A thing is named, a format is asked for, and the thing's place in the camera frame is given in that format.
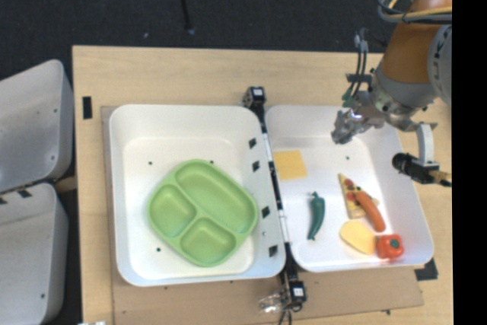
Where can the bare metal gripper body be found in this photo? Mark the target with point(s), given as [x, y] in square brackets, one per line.
[384, 111]

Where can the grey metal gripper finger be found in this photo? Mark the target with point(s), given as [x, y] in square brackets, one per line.
[356, 126]
[339, 129]

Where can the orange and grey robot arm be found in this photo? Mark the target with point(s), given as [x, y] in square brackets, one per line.
[407, 49]

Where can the white plastic tray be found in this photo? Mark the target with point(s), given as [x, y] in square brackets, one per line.
[144, 133]
[380, 160]

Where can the yellow cheese slice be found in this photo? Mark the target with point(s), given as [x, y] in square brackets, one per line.
[290, 164]

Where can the pizza slice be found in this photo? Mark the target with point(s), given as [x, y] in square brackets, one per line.
[349, 194]

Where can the thin black and white rod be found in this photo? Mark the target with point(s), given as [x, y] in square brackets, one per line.
[274, 179]

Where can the orange sausage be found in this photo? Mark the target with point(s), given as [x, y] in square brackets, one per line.
[372, 211]

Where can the green chili pepper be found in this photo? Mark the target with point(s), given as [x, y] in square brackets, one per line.
[316, 215]

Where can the pale yellow cheese wedge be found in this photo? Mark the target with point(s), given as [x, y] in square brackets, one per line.
[357, 236]

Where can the red bell pepper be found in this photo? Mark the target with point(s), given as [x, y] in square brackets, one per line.
[389, 246]

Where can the green divided plate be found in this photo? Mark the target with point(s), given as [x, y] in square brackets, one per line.
[205, 213]

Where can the black cylinder on white bracket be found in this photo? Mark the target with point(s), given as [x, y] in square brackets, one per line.
[409, 165]

